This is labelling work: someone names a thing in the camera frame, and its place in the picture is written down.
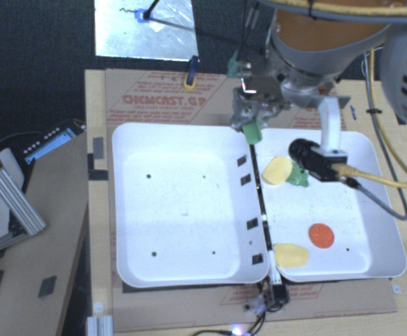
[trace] metal plate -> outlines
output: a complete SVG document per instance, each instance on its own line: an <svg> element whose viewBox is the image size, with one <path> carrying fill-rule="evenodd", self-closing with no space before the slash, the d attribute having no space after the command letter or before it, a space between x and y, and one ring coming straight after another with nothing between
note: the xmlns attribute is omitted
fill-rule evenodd
<svg viewBox="0 0 407 336"><path fill-rule="evenodd" d="M95 0L96 54L187 61L198 56L191 0L160 0L149 22L136 19L154 0Z"/></svg>

